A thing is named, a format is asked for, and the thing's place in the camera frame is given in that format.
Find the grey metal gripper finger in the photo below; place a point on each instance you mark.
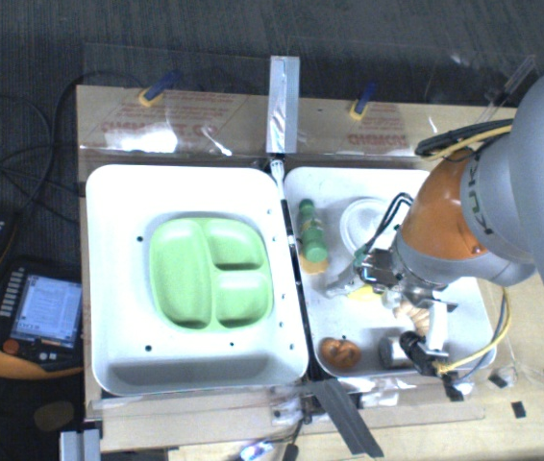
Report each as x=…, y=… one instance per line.
x=344, y=282

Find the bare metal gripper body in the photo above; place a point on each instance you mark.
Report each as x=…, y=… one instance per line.
x=381, y=268

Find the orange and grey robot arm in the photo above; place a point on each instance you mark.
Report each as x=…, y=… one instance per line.
x=502, y=200

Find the yellow lemon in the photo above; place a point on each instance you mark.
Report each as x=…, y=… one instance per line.
x=362, y=294

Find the white bowl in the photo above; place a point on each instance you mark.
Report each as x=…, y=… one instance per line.
x=361, y=224

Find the white plastic tray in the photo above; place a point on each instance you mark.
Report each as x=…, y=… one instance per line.
x=373, y=324
x=123, y=276

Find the green bottle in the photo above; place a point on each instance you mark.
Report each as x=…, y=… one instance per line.
x=312, y=235

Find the beige croissant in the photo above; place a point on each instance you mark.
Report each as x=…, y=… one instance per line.
x=416, y=317

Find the brown pretzel bread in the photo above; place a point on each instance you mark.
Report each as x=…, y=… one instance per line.
x=340, y=352

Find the grey can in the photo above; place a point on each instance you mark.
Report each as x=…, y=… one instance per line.
x=392, y=352

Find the green divided plate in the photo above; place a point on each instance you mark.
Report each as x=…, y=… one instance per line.
x=180, y=276

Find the brown cardboard board red print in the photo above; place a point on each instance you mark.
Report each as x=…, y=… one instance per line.
x=233, y=123

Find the black cylinder on white bracket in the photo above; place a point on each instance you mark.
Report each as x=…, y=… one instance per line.
x=418, y=351

